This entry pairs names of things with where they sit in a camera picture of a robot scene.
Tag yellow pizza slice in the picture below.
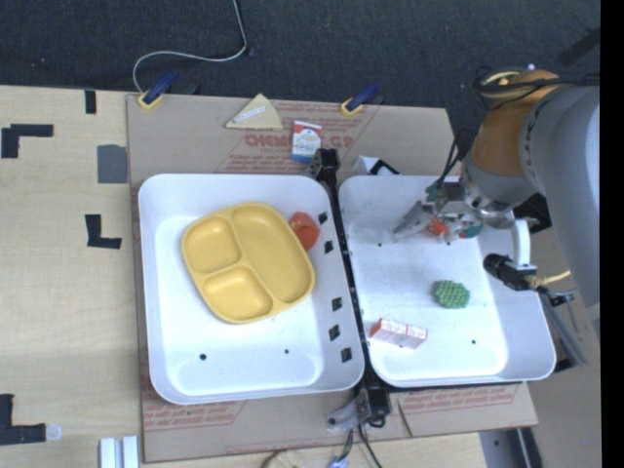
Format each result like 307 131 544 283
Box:
224 92 285 132

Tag small white plastic piece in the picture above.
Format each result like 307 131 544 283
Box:
352 154 402 176

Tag green grapes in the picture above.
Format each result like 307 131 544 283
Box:
431 279 472 310

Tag red white blue carton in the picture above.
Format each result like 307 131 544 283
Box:
290 119 324 165

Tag orange cup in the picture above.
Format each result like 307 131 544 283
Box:
288 211 322 253

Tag black block with thin wires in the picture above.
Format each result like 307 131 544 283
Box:
313 147 341 181
325 385 393 432

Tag brown cardboard board, red print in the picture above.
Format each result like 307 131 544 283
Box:
125 93 540 464

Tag white plastic tray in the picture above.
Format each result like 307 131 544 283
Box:
137 173 367 406
336 174 558 389

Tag orange and white carton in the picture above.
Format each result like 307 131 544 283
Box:
368 317 429 351

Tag yellow divided plate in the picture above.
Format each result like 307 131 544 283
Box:
180 201 317 326

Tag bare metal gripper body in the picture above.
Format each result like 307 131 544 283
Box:
424 175 516 229

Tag black cylinder on white bracket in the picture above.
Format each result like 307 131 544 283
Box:
482 218 538 293

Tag orange and teal packet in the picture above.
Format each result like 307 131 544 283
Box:
426 215 485 240

